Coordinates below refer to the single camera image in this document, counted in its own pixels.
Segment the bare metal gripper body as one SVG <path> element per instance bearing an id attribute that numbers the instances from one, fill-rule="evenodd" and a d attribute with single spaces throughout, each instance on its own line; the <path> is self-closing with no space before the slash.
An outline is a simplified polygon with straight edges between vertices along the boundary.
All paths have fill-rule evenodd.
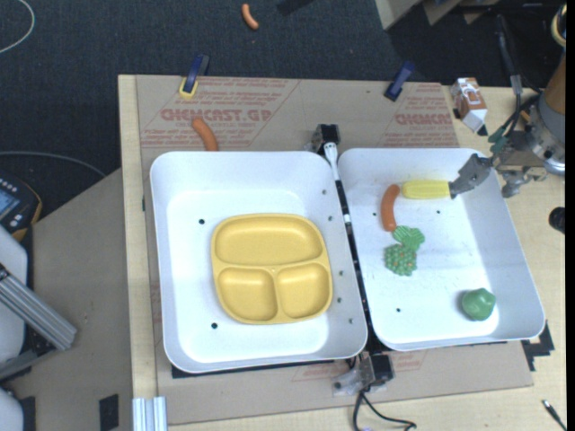
<path id="1" fill-rule="evenodd" d="M 506 180 L 544 180 L 565 173 L 564 143 L 548 131 L 513 131 L 494 155 L 494 168 Z"/>

